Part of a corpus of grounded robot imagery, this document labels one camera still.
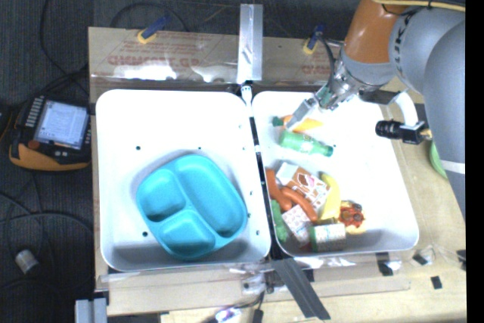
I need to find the green plate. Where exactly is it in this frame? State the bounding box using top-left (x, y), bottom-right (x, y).
top-left (429, 141), bottom-right (449, 179)

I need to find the small grey metal cylinder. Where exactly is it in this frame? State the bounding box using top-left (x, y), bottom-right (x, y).
top-left (14, 248), bottom-right (41, 275)

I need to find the black cylinder on white bracket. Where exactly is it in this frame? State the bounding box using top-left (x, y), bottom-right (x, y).
top-left (374, 90), bottom-right (427, 146)

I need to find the small can with green lid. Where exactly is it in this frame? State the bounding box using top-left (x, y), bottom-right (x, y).
top-left (309, 222), bottom-right (347, 253)

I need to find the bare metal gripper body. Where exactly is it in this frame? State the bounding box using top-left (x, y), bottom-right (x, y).
top-left (324, 62), bottom-right (365, 111)

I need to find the green pea pod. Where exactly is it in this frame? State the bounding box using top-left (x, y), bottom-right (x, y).
top-left (270, 199), bottom-right (290, 244)

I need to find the orange sausage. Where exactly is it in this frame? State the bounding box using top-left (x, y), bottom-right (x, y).
top-left (265, 168), bottom-right (293, 212)
top-left (281, 186), bottom-right (319, 222)

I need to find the yellow orange wedge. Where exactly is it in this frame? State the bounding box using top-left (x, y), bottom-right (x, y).
top-left (293, 117), bottom-right (324, 134)

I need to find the white and orange carton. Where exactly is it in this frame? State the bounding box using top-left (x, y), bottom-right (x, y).
top-left (275, 161), bottom-right (332, 210)

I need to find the white plastic tray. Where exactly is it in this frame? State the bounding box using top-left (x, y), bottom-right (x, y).
top-left (95, 89), bottom-right (272, 272)
top-left (251, 90), bottom-right (420, 259)

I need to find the green plastic bottle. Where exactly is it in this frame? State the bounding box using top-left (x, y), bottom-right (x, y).
top-left (278, 129), bottom-right (335, 158)

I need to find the blue divided plate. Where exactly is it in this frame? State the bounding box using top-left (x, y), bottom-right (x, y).
top-left (135, 154), bottom-right (249, 262)

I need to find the white and pink carton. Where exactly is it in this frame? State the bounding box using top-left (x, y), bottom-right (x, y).
top-left (281, 204), bottom-right (315, 246)

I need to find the orange carrot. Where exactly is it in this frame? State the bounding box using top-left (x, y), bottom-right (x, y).
top-left (271, 113), bottom-right (299, 128)

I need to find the yellow banana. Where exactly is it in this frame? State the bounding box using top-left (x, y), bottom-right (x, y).
top-left (318, 172), bottom-right (343, 222)

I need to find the thin black and white rod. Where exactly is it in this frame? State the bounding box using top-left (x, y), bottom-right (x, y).
top-left (240, 85), bottom-right (275, 260)

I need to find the brown cardboard board red print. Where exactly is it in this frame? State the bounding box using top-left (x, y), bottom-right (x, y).
top-left (87, 26), bottom-right (467, 317)

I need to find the pizza slice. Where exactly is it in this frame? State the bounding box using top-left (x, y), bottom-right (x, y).
top-left (337, 200), bottom-right (368, 236)

